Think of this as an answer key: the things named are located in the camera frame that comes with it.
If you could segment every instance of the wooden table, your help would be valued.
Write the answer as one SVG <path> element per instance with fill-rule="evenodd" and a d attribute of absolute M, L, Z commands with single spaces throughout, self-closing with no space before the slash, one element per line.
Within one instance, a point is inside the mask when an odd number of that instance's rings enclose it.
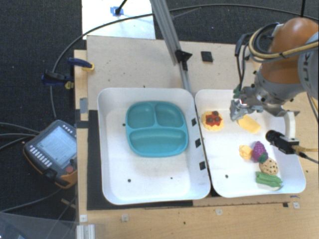
<path fill-rule="evenodd" d="M 97 42 L 106 42 L 108 45 L 95 47 L 94 42 L 88 42 L 88 52 L 76 50 L 75 57 L 86 59 L 87 53 L 104 52 L 107 61 L 112 64 L 111 68 L 115 70 L 116 64 L 120 63 L 115 57 L 117 48 L 124 49 L 122 59 L 126 52 L 138 50 L 140 40 L 131 40 L 126 38 L 99 37 Z M 172 67 L 169 54 L 163 41 L 152 40 L 145 42 L 154 46 L 156 50 L 157 63 L 163 63 L 163 66 Z M 210 43 L 189 43 L 181 42 L 182 48 L 193 53 L 189 60 L 189 74 L 193 92 L 200 89 L 231 89 L 238 81 L 235 67 L 235 58 L 233 56 L 234 46 L 225 44 Z M 212 51 L 215 58 L 212 64 L 205 64 L 198 59 L 200 56 L 197 50 Z M 147 60 L 140 53 L 139 57 L 129 56 L 127 61 L 133 65 L 136 61 Z M 102 64 L 96 64 L 96 72 Z M 248 70 L 251 72 L 258 65 L 248 63 Z M 105 85 L 97 86 L 100 88 L 121 86 L 119 79 L 129 77 L 121 72 L 110 74 Z M 80 110 L 80 100 L 88 98 L 88 74 L 75 67 L 75 94 L 76 109 Z M 140 87 L 162 87 L 156 85 L 152 80 L 139 82 L 132 78 L 135 84 L 141 84 Z M 252 83 L 253 75 L 247 73 L 246 83 Z M 181 87 L 180 79 L 174 83 L 165 83 L 163 87 Z M 94 106 L 92 100 L 88 100 L 90 105 Z M 301 113 L 296 117 L 297 132 L 296 137 L 300 140 L 300 145 L 317 148 L 318 147 L 318 124 L 312 114 L 305 93 L 298 95 L 292 103 L 285 105 L 286 109 L 299 110 Z M 80 120 L 87 121 L 88 115 L 86 109 L 80 111 Z M 297 195 L 267 195 L 255 197 L 241 197 L 226 199 L 222 197 L 205 198 L 193 202 L 192 207 L 185 208 L 135 208 L 124 210 L 96 210 L 87 211 L 87 157 L 88 157 L 88 130 L 87 128 L 77 129 L 78 146 L 78 213 L 82 224 L 96 225 L 96 238 L 99 239 L 143 239 L 143 238 L 316 238 L 319 234 L 319 179 L 318 165 L 308 160 L 301 159 L 301 165 L 306 177 L 306 189 Z M 318 160 L 318 153 L 307 153 L 310 157 Z"/>

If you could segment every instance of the table surface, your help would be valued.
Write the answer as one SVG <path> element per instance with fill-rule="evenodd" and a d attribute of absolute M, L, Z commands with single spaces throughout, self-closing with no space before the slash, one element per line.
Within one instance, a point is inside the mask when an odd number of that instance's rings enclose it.
<path fill-rule="evenodd" d="M 75 57 L 94 58 L 96 52 L 111 54 L 112 59 L 105 56 L 105 61 L 91 61 L 96 69 L 92 72 L 75 67 L 75 106 L 80 109 L 80 100 L 88 98 L 89 109 L 96 104 L 94 96 L 99 90 L 107 87 L 123 87 L 123 82 L 132 79 L 127 87 L 181 87 L 178 78 L 178 66 L 170 61 L 166 47 L 161 40 L 139 40 L 116 37 L 88 38 L 88 50 L 76 50 Z M 148 50 L 150 45 L 156 54 L 145 57 L 140 49 Z M 193 93 L 200 89 L 231 89 L 237 82 L 234 45 L 181 42 L 182 48 L 193 53 L 188 62 L 190 83 Z M 211 51 L 214 62 L 203 63 L 200 51 Z M 126 52 L 136 52 L 129 61 L 123 59 Z M 140 74 L 145 70 L 147 61 L 156 61 L 157 66 L 169 67 L 173 70 L 174 81 L 159 84 L 154 77 L 145 74 L 145 79 L 134 77 L 134 72 Z M 96 82 L 105 72 L 101 68 L 112 64 L 106 80 Z M 123 68 L 138 64 L 138 70 L 124 74 Z M 258 64 L 249 62 L 247 70 L 251 72 Z M 247 73 L 245 81 L 252 83 L 253 75 Z M 299 94 L 292 103 L 285 105 L 286 109 L 299 110 L 296 117 L 296 138 L 300 145 L 318 148 L 318 124 L 312 114 L 305 93 Z M 80 113 L 80 120 L 88 120 L 85 110 Z M 96 238 L 315 238 L 319 233 L 319 171 L 318 165 L 301 159 L 301 165 L 307 181 L 306 189 L 296 195 L 266 195 L 225 199 L 222 197 L 205 198 L 193 201 L 193 207 L 159 208 L 159 209 L 122 209 L 87 211 L 87 157 L 88 130 L 77 129 L 78 146 L 78 214 L 82 224 L 96 225 Z M 307 153 L 318 160 L 318 153 Z"/>

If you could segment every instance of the red topping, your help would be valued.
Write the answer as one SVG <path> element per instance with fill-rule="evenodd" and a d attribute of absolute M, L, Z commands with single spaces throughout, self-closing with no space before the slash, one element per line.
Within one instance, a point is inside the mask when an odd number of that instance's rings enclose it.
<path fill-rule="evenodd" d="M 206 115 L 206 124 L 210 126 L 220 126 L 222 118 L 217 111 L 213 111 L 210 115 Z"/>

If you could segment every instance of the black bracket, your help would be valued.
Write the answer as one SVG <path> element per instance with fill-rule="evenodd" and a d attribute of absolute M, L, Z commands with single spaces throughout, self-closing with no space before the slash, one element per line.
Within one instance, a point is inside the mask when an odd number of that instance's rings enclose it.
<path fill-rule="evenodd" d="M 182 63 L 184 71 L 188 71 L 187 61 L 192 55 L 193 54 L 185 52 L 185 51 L 182 51 L 182 50 L 176 50 L 175 51 L 176 59 L 177 59 L 178 62 Z"/>

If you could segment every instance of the toy food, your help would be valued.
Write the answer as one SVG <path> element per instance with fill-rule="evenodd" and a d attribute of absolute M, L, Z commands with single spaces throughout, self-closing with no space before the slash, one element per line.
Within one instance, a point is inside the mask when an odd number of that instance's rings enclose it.
<path fill-rule="evenodd" d="M 205 112 L 201 116 L 201 122 L 208 130 L 220 130 L 224 127 L 224 121 L 218 111 Z"/>
<path fill-rule="evenodd" d="M 239 119 L 238 124 L 245 130 L 251 133 L 257 133 L 260 130 L 260 125 L 248 115 L 244 115 L 242 119 Z"/>
<path fill-rule="evenodd" d="M 253 149 L 247 145 L 239 146 L 239 155 L 244 159 L 251 159 Z"/>
<path fill-rule="evenodd" d="M 259 163 L 259 168 L 263 173 L 270 175 L 275 175 L 278 173 L 277 163 L 272 158 L 268 158 L 264 163 Z"/>
<path fill-rule="evenodd" d="M 259 163 L 264 163 L 268 159 L 268 153 L 260 141 L 256 142 L 253 148 L 252 159 Z"/>
<path fill-rule="evenodd" d="M 276 175 L 269 175 L 262 172 L 256 172 L 256 182 L 270 187 L 282 187 L 282 180 Z"/>

